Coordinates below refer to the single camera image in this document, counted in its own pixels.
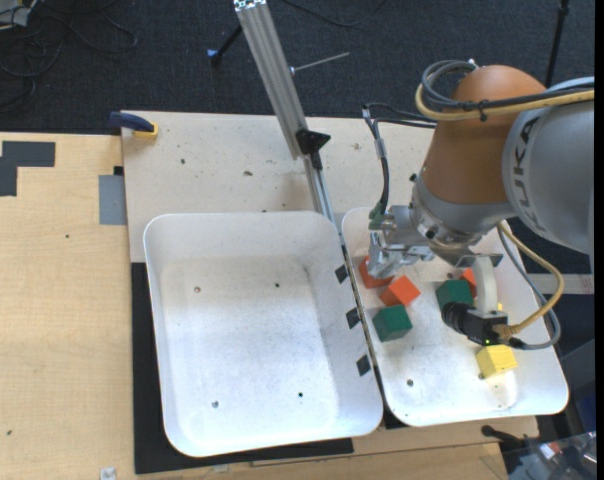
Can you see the orange cube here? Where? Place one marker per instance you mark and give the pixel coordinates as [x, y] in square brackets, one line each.
[401, 291]
[369, 279]
[470, 281]

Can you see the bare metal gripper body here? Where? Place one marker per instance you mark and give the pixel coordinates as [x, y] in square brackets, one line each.
[407, 233]

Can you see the pale flat board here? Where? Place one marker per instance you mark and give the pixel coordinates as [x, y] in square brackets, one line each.
[222, 168]

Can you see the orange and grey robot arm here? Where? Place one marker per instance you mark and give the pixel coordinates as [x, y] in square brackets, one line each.
[482, 158]

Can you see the black cylinder on white bracket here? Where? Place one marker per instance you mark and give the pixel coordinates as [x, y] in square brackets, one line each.
[474, 320]

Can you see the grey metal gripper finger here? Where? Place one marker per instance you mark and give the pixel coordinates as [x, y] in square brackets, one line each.
[397, 264]
[377, 263]

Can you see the yellow cube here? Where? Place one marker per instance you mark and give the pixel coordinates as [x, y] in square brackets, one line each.
[497, 360]

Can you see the white plastic tray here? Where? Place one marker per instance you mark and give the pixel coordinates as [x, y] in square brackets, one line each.
[437, 378]
[252, 338]

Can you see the green cube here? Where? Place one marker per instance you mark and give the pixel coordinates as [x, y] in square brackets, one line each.
[392, 322]
[453, 292]

